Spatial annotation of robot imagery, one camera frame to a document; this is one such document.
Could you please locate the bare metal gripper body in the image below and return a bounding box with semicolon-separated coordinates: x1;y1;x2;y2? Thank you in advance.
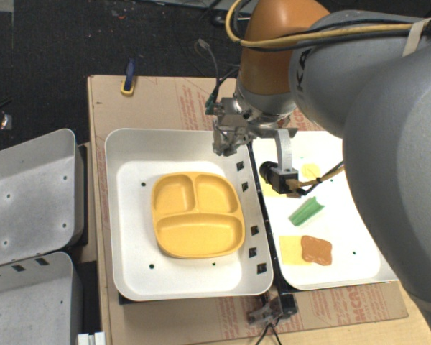
211;97;299;146

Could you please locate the pale yellow flat slice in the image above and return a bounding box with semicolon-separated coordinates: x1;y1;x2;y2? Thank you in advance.
260;182;283;198

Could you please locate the brown cardboard board red print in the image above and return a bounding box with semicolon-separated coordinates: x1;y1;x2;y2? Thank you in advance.
87;74;409;345

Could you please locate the pale yellow round piece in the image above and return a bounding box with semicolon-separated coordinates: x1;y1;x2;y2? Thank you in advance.
300;162;322;180

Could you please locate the yellow divided plate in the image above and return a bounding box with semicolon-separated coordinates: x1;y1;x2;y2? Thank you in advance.
150;171;246;260

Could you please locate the green celery stick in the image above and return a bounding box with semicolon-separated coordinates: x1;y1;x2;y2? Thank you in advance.
288;196;326;227

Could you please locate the white plastic tray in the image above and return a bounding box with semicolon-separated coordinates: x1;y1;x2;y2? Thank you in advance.
251;129;399;291
0;127;85;270
103;127;275;303
0;251;84;345

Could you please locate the yellow cheese slice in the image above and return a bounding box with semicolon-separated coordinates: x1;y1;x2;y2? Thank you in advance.
278;235;312;267

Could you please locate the brown wavy spread slice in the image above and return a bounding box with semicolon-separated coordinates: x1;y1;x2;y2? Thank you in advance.
300;234;334;267

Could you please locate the black cylinder on white bracket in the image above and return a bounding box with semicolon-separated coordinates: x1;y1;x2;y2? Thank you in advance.
259;129;300;196

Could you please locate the black block with thin wires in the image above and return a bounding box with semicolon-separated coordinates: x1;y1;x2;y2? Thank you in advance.
246;293;298;325

